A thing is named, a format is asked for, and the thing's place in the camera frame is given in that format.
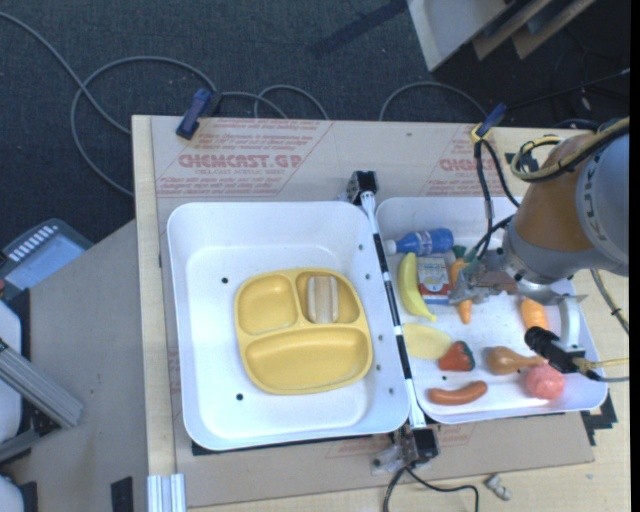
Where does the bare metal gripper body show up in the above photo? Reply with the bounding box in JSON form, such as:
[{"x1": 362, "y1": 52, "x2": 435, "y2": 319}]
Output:
[{"x1": 468, "y1": 248, "x2": 557, "y2": 303}]

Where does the orange carrot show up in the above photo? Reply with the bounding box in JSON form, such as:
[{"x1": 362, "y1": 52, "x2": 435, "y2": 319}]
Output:
[{"x1": 449, "y1": 244, "x2": 475, "y2": 326}]

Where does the white and red carton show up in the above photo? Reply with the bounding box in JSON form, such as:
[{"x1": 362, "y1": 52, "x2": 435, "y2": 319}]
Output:
[{"x1": 415, "y1": 255, "x2": 455, "y2": 307}]

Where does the white plastic tray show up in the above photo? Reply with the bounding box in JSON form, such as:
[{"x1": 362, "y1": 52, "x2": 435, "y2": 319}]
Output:
[
  {"x1": 165, "y1": 200, "x2": 413, "y2": 452},
  {"x1": 374, "y1": 195, "x2": 610, "y2": 426}
]

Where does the orange bread roll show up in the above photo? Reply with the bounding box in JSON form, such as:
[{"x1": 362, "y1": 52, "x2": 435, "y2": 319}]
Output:
[{"x1": 519, "y1": 297, "x2": 550, "y2": 332}]

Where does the yellow banana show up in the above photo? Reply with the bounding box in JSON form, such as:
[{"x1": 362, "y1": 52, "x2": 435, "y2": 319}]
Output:
[{"x1": 397, "y1": 251, "x2": 439, "y2": 324}]

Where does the blue bottle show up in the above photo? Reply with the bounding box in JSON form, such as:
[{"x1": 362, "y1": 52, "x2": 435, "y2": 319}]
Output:
[{"x1": 384, "y1": 227, "x2": 456, "y2": 257}]

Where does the pale yellow flat slice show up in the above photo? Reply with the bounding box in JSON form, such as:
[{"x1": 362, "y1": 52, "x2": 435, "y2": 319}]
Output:
[{"x1": 401, "y1": 322, "x2": 453, "y2": 361}]

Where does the thin black and white rod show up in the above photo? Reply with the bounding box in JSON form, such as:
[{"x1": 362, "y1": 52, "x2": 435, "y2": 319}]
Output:
[{"x1": 360, "y1": 190, "x2": 426, "y2": 429}]

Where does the red strawberry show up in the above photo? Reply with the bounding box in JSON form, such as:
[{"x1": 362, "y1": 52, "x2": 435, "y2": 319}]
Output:
[{"x1": 438, "y1": 340, "x2": 477, "y2": 373}]

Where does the brown chicken drumstick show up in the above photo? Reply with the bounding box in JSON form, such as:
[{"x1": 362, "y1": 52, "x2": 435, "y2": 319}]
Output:
[{"x1": 484, "y1": 345, "x2": 550, "y2": 377}]

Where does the orange sausage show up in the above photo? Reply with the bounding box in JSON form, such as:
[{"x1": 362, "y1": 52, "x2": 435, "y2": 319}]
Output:
[{"x1": 427, "y1": 380, "x2": 489, "y2": 407}]

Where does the pink round toy food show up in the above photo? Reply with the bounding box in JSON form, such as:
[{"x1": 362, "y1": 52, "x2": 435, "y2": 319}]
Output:
[{"x1": 524, "y1": 362, "x2": 567, "y2": 401}]

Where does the beige hot dog bun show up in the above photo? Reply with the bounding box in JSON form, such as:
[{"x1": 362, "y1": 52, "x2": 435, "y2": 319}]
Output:
[{"x1": 305, "y1": 275, "x2": 343, "y2": 324}]

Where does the yellow divided plate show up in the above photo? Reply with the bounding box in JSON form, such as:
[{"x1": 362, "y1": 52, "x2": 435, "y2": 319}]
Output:
[{"x1": 233, "y1": 267, "x2": 375, "y2": 397}]

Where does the brown cardboard board red print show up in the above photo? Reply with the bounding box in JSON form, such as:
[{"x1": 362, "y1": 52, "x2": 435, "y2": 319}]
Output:
[{"x1": 149, "y1": 116, "x2": 597, "y2": 509}]

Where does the black cylinder on white bracket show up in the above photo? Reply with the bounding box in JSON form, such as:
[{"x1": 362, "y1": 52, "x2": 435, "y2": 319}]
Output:
[{"x1": 523, "y1": 293, "x2": 589, "y2": 376}]

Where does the black block with thin wires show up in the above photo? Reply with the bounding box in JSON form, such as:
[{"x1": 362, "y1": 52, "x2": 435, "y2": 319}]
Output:
[
  {"x1": 393, "y1": 426, "x2": 442, "y2": 462},
  {"x1": 346, "y1": 169, "x2": 379, "y2": 205}
]

